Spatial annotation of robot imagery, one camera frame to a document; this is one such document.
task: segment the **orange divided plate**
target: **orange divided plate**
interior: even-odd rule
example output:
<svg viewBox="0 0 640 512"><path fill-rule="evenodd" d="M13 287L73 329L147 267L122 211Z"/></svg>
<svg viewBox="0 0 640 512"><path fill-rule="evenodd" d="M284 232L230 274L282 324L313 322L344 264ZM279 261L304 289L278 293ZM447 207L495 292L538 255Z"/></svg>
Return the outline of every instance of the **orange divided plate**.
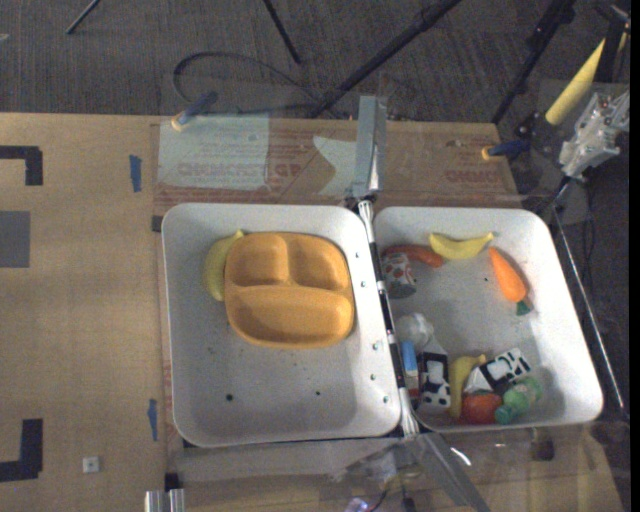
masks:
<svg viewBox="0 0 640 512"><path fill-rule="evenodd" d="M351 332L355 305L340 249L312 235L250 233L225 264L229 323L245 340L273 348L320 348Z"/></svg>

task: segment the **yellow handle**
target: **yellow handle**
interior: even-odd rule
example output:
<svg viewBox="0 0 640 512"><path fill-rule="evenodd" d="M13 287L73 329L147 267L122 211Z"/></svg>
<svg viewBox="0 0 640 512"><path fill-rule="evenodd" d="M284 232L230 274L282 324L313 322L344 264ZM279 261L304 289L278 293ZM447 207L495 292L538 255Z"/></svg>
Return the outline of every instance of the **yellow handle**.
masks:
<svg viewBox="0 0 640 512"><path fill-rule="evenodd" d="M600 62L600 56L602 55L602 49L604 48L604 39L600 42L598 47L593 51L591 56L582 65L580 71L576 73L569 85L562 91L562 94L558 96L558 99L551 105L545 119L550 125L558 126L565 120L569 112L571 112L576 105L580 102L582 97L589 92L593 79L596 75L598 63ZM623 34L620 40L620 46L618 51L624 48L627 41L627 35Z"/></svg>

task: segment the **gray carpet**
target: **gray carpet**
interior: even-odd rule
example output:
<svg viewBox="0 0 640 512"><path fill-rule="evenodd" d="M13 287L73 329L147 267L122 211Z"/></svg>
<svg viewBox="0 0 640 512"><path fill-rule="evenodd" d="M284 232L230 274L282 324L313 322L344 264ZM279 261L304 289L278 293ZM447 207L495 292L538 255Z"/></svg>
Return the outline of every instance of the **gray carpet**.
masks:
<svg viewBox="0 0 640 512"><path fill-rule="evenodd" d="M0 0L0 34L9 36L0 39L0 111L173 115L213 84L219 87L218 111L313 104L428 4L274 0L301 56L297 65L261 0L103 0L74 34L65 34L88 3ZM549 4L463 0L353 92L383 92L389 96L390 114L398 119L489 122L529 55L526 40ZM499 124L505 140L536 108L545 81L570 80L605 36L608 22L595 6L575 3L574 20L560 26L526 90ZM188 66L179 81L186 96L181 98L172 86L173 70L183 58L202 51L234 55ZM615 76L621 83L630 81L630 45L625 51ZM353 98L346 96L336 110L353 113ZM304 108L288 112L304 113ZM592 173L585 192L590 213L567 231L628 403L628 140L623 145L621 157ZM526 159L514 162L517 180L526 181L529 164ZM579 297L576 307L584 316ZM585 332L594 344L587 323ZM604 365L595 359L597 366ZM603 386L611 397L606 379ZM617 417L611 398L606 414Z"/></svg>

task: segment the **small toy can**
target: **small toy can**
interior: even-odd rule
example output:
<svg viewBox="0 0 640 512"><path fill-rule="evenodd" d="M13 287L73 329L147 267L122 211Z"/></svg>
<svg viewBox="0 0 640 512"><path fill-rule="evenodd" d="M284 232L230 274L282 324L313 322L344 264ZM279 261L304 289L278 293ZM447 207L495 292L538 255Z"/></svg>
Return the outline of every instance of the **small toy can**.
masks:
<svg viewBox="0 0 640 512"><path fill-rule="evenodd" d="M402 299L416 292L416 280L413 277L409 257L405 253L394 252L385 255L381 266L389 298Z"/></svg>

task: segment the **tripod leg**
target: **tripod leg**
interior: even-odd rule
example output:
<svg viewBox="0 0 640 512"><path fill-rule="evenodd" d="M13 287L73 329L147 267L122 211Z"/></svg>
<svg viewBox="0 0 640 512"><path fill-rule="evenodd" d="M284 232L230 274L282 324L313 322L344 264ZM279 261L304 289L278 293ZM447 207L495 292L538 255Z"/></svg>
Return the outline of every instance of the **tripod leg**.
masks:
<svg viewBox="0 0 640 512"><path fill-rule="evenodd" d="M82 11L80 16L78 16L78 18L76 19L76 21L74 21L71 25L69 25L69 28L65 30L65 33L73 34L77 26L80 25L80 23L82 23L82 20L85 19L89 15L89 13L98 6L99 3L100 3L100 0L91 0L91 3L85 8L84 11Z"/></svg>
<svg viewBox="0 0 640 512"><path fill-rule="evenodd" d="M616 6L626 13L631 12L631 0L619 1ZM616 16L612 16L611 21L609 22L609 30L605 36L602 56L600 57L598 69L596 70L596 76L594 78L595 82L610 84L614 81L615 77L613 68L624 31L625 21Z"/></svg>
<svg viewBox="0 0 640 512"><path fill-rule="evenodd" d="M558 27L563 23L570 23L573 19L573 4L575 0L553 0L542 18L538 22L533 35L527 40L530 47L529 56L525 60L518 76L511 84L507 94L498 106L496 113L493 115L491 122L498 124L504 114L509 110L511 103L515 97L520 94L522 88L533 71L538 59L542 56L545 49L551 42Z"/></svg>
<svg viewBox="0 0 640 512"><path fill-rule="evenodd" d="M356 69L347 79L342 82L334 91L326 93L322 104L318 105L308 117L314 119L322 114L325 110L333 107L340 101L351 89L358 85L362 80L367 78L376 69L387 62L396 53L407 46L419 34L429 30L436 22L442 18L447 12L458 5L461 0L442 0L421 10L415 17L413 22L409 24L400 34L398 34L387 46L376 53L369 61L365 62L361 67Z"/></svg>
<svg viewBox="0 0 640 512"><path fill-rule="evenodd" d="M275 23L276 28L278 29L278 32L280 32L280 36L282 37L284 44L289 50L289 53L291 54L291 58L294 60L296 64L300 64L300 62L302 62L300 60L300 56L298 55L298 52L294 48L293 43L289 38L289 34L287 34L287 31L284 29L284 25L280 21L280 18L278 17L278 13L276 12L275 7L271 3L271 0L262 0L262 2L264 3L264 6L267 8L267 11L269 11L269 14L271 15L271 19Z"/></svg>

